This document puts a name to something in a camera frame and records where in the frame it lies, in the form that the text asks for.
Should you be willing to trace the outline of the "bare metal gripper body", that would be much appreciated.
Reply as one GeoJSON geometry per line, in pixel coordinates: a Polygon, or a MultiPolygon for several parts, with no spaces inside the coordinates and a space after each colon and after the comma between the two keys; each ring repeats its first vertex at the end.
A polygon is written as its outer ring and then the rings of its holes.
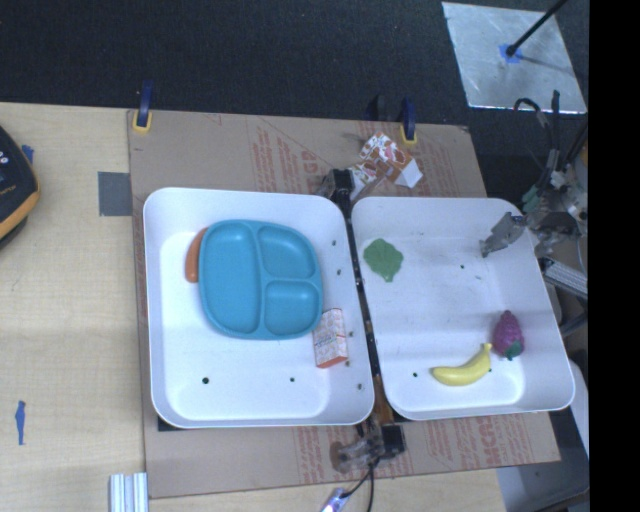
{"type": "Polygon", "coordinates": [[[581,238],[581,226],[567,211],[537,209],[525,215],[526,225],[537,240],[537,248],[553,248],[581,238]]]}

